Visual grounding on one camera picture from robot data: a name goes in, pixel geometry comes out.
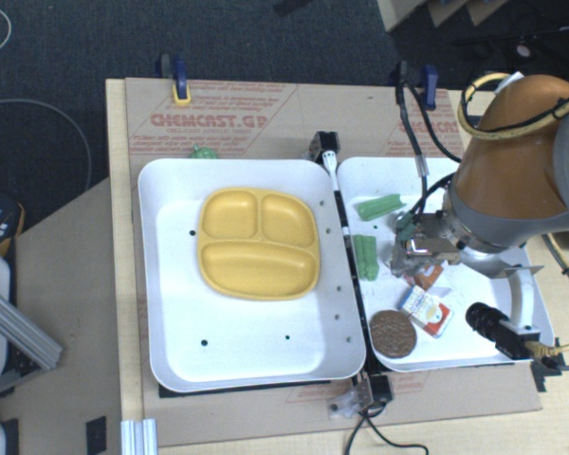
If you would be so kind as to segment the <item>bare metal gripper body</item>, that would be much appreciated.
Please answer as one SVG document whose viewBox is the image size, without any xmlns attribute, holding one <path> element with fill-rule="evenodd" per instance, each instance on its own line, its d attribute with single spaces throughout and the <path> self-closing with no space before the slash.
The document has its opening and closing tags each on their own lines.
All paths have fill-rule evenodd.
<svg viewBox="0 0 569 455">
<path fill-rule="evenodd" d="M 420 217 L 411 211 L 401 215 L 395 222 L 394 249 L 405 250 L 410 258 L 429 256 L 431 265 L 461 262 L 461 251 L 448 234 L 440 211 Z"/>
</svg>

